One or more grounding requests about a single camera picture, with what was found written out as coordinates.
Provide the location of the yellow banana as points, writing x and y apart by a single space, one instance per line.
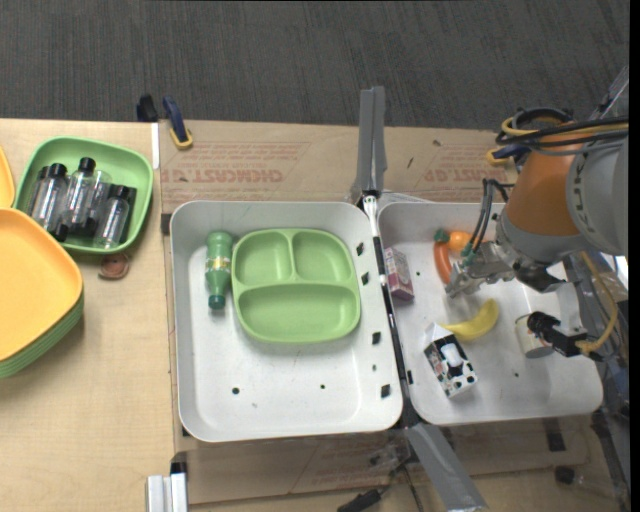
477 325

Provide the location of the clear plastic bottle black cap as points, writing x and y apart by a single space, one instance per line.
80 195
112 220
49 197

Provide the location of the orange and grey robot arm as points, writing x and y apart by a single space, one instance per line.
545 200

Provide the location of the green square plate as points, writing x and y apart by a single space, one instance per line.
125 165

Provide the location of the orange carrot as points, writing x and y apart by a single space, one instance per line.
442 262

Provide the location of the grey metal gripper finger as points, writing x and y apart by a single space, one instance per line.
472 285
452 287

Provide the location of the black and white milk carton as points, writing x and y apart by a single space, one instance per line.
452 365

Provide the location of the white can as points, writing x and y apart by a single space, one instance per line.
527 340

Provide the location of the yellow plate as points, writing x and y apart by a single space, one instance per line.
5 180
35 280

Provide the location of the orange round toy fruit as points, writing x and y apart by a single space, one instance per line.
459 241

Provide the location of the pink carton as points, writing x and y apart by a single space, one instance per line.
400 280

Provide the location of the brown cardboard board red print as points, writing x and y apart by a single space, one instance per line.
320 155

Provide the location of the green divided plate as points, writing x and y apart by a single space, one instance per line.
295 305

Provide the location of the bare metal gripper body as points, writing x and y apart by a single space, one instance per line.
487 265

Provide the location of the green plastic bottle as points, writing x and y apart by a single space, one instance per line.
218 270

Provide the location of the white plastic tray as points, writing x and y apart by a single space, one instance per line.
505 390
280 385

